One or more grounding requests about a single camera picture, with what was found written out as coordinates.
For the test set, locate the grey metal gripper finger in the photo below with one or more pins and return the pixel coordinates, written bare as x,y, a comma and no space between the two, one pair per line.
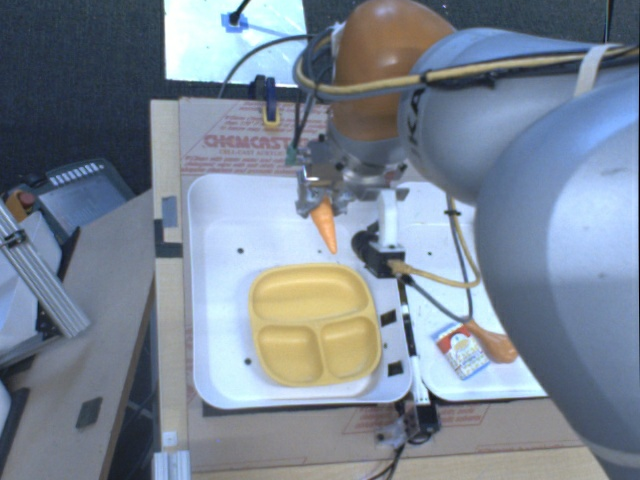
342,203
307,200

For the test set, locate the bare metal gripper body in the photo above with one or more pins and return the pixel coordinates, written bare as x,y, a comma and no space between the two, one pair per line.
325,168

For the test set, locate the orange toy carrot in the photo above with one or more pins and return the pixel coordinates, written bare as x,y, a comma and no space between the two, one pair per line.
326,225

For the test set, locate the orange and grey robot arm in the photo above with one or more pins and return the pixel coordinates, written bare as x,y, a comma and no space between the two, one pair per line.
540,178

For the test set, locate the yellow divided plate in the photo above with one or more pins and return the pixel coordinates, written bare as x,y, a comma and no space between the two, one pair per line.
310,293

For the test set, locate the brown cardboard board, red print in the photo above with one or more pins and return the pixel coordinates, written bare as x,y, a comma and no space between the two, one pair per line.
235,138

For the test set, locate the white plastic tray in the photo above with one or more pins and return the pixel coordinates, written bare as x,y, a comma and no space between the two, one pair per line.
435,298
225,278

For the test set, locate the thin black and white rod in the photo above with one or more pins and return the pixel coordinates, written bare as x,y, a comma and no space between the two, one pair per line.
414,363

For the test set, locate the red, white and blue carton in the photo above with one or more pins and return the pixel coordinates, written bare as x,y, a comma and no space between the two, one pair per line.
462,353

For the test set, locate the orange toy drumstick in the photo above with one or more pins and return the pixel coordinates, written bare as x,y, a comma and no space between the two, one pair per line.
492,345

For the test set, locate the black cylinder on white bracket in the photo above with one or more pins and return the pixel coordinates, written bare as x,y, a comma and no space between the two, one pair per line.
387,218

